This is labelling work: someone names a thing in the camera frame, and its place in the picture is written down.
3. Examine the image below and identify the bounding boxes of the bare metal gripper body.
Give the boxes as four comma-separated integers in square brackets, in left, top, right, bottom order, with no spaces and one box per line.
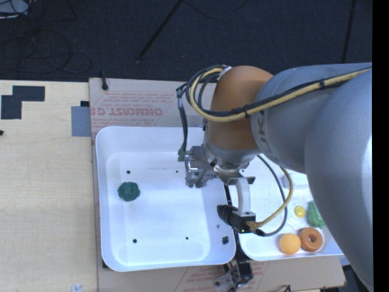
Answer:
[184,146,251,181]

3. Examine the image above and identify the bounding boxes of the white plastic tray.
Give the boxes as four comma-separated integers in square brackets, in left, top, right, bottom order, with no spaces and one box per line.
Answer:
[95,125,237,273]
[236,155,346,262]

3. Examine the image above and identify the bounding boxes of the dark green broccoli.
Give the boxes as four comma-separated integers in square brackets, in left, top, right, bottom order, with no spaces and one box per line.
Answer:
[117,181,142,203]

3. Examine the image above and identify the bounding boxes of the brown cardboard board red print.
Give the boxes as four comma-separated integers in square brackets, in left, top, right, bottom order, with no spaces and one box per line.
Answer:
[88,77,348,292]

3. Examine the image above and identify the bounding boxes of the white fried egg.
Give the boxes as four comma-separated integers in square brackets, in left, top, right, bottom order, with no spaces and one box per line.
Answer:
[285,204,308,231]

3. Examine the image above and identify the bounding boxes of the orange ball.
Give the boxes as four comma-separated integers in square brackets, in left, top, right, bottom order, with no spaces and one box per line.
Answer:
[278,233,302,254]

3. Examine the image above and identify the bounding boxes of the light green lettuce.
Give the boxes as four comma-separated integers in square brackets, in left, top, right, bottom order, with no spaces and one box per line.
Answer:
[306,201,326,229]

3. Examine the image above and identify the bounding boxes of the brown doughnut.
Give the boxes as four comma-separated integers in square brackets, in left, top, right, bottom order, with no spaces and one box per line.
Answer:
[298,227,324,252]

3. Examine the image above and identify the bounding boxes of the black cylinder on white bracket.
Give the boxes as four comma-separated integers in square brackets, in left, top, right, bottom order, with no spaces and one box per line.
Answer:
[216,177,257,234]

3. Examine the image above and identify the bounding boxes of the black block with thin wires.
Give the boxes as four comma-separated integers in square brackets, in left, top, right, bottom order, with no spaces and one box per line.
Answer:
[238,262,255,287]

